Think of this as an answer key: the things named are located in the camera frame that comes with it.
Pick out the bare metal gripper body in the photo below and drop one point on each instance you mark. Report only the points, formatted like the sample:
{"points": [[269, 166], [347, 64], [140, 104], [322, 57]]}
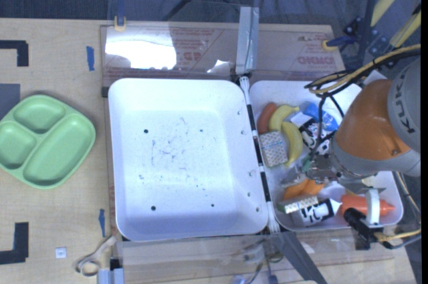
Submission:
{"points": [[323, 172]]}

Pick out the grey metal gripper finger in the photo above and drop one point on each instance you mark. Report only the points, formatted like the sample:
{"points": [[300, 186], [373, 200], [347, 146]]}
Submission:
{"points": [[293, 176], [364, 188]]}

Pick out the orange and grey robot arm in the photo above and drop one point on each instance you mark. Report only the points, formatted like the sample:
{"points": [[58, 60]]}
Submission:
{"points": [[371, 122]]}

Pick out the orange wedge piece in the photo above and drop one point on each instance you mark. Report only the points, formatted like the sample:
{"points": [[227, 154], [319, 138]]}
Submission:
{"points": [[314, 187], [294, 190]]}

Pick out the orange bottle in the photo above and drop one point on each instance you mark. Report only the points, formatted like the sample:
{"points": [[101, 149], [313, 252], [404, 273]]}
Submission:
{"points": [[356, 204]]}

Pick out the gold patterned packet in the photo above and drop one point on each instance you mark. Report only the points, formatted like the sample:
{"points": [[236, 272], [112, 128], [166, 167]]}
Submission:
{"points": [[297, 204]]}

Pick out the beige patterned packet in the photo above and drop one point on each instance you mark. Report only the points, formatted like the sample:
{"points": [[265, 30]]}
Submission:
{"points": [[273, 149]]}

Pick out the yellow banana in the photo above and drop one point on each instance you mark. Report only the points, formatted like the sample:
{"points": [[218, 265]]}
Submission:
{"points": [[294, 142], [279, 115]]}

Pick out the black and white carton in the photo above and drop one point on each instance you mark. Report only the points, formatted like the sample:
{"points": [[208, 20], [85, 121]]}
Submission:
{"points": [[311, 135]]}

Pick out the black and white bottle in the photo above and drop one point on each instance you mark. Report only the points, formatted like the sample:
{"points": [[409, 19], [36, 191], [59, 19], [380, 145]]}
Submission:
{"points": [[316, 212]]}

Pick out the thin black and white rod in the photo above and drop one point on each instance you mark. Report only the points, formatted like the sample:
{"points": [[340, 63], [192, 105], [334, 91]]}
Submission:
{"points": [[257, 142]]}

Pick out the blue and white packet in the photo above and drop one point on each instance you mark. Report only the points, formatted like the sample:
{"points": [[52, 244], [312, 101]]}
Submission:
{"points": [[316, 112]]}

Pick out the orange sausage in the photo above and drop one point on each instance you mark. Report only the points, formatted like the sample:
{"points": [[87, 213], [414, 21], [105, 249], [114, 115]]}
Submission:
{"points": [[265, 117]]}

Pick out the white plastic tray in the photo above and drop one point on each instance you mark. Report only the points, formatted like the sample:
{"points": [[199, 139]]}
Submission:
{"points": [[287, 92], [187, 159]]}

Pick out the brown cardboard board red print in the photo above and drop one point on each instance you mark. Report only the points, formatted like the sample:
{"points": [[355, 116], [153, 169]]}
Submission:
{"points": [[287, 55]]}

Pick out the beige band loop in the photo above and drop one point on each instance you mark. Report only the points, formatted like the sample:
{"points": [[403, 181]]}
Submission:
{"points": [[97, 252]]}

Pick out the green divided plate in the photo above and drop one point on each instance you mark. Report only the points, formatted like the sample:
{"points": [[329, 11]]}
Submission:
{"points": [[50, 145]]}

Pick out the black cylinder on white bracket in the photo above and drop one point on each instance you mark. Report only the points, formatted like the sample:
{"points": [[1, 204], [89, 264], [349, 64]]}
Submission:
{"points": [[360, 226]]}

